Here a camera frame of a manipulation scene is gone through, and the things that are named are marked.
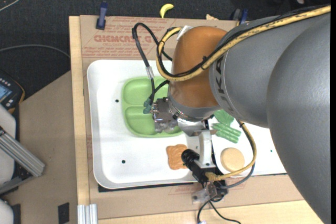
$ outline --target yellow braided cable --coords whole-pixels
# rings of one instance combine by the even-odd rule
[[[185,80],[191,79],[195,76],[198,76],[200,73],[202,73],[204,71],[204,69],[207,69],[213,62],[215,62],[226,51],[228,51],[233,46],[235,46],[236,44],[238,44],[239,42],[243,41],[244,39],[246,39],[248,37],[254,36],[256,34],[262,33],[264,31],[267,31],[267,30],[270,30],[270,29],[273,29],[273,28],[277,28],[277,27],[280,27],[280,26],[284,26],[284,25],[287,25],[287,24],[298,22],[298,21],[301,21],[301,20],[304,20],[304,19],[316,17],[316,16],[319,16],[319,15],[323,15],[323,14],[326,14],[330,11],[331,11],[331,6],[329,5],[329,6],[325,6],[325,7],[322,7],[322,8],[317,8],[317,9],[314,9],[314,10],[310,10],[308,12],[303,12],[303,13],[300,13],[300,14],[296,14],[296,15],[293,15],[293,16],[290,16],[290,17],[282,18],[282,19],[276,20],[274,22],[269,22],[269,23],[266,23],[264,25],[258,26],[254,29],[251,29],[251,30],[239,35],[238,37],[236,37],[232,41],[230,41],[223,48],[221,48],[218,52],[216,52],[214,55],[212,55],[205,63],[203,63],[203,65],[200,68],[196,69],[194,72],[192,72],[190,74],[187,74],[185,76],[172,77],[172,76],[166,74],[162,70],[162,68],[160,67],[159,61],[156,58],[157,69],[158,69],[159,73],[161,74],[161,76],[163,76],[165,79],[170,80],[170,81],[185,81]],[[160,54],[161,54],[161,51],[163,49],[164,43],[172,35],[173,34],[170,34],[170,32],[168,32],[164,36],[165,40],[164,41],[161,40],[163,42],[160,42],[160,44],[159,44],[159,53]]]
[[[257,146],[256,146],[256,143],[255,143],[255,141],[254,141],[254,139],[253,139],[250,131],[246,127],[246,125],[242,121],[240,121],[240,120],[237,120],[237,122],[239,123],[239,125],[243,129],[243,131],[244,131],[244,133],[245,133],[248,141],[250,142],[250,145],[251,145],[251,148],[252,148],[252,152],[253,152],[253,158],[252,158],[251,162],[248,165],[246,165],[244,168],[239,169],[239,170],[234,171],[234,172],[231,172],[231,173],[228,173],[226,175],[216,175],[215,173],[212,173],[212,172],[206,172],[205,176],[208,178],[209,181],[219,181],[219,180],[223,180],[225,178],[231,177],[231,176],[238,175],[238,174],[242,173],[243,171],[251,168],[252,165],[254,165],[254,163],[256,162],[256,158],[257,158]]]

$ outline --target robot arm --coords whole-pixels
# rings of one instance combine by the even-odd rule
[[[157,131],[173,121],[192,134],[219,109],[269,128],[290,178],[330,223],[330,6],[228,33],[195,27],[180,37],[171,73],[160,60],[163,46],[157,67],[170,84],[165,106],[156,101],[152,110]]]

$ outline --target device screen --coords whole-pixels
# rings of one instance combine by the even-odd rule
[[[11,92],[12,92],[11,90],[5,88],[0,84],[0,102],[2,102],[2,100],[4,100],[7,96],[9,96]]]

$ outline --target green plate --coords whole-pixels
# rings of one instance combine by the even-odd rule
[[[164,81],[162,77],[155,77],[157,87]],[[155,99],[167,96],[168,85],[163,86],[156,94]],[[154,127],[152,114],[143,114],[143,103],[152,92],[151,81],[148,77],[129,79],[122,87],[122,113],[126,127],[131,133],[141,137],[171,137],[182,133],[177,126],[172,132],[157,133]]]

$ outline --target wooden edge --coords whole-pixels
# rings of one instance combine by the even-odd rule
[[[268,224],[268,223],[306,223],[319,224],[322,221],[309,207],[306,201],[276,202],[272,204],[226,207],[217,209],[220,214],[241,223]],[[171,223],[197,223],[197,211],[175,212],[138,217],[118,219],[100,219],[99,224],[171,224]],[[220,218],[213,209],[204,209],[201,220],[207,223],[220,224]]]
[[[74,107],[74,132],[77,176],[77,199],[79,205],[90,204],[88,154],[85,128],[85,105],[83,95],[83,70],[80,38],[80,17],[69,17],[70,54],[72,75],[72,98]]]

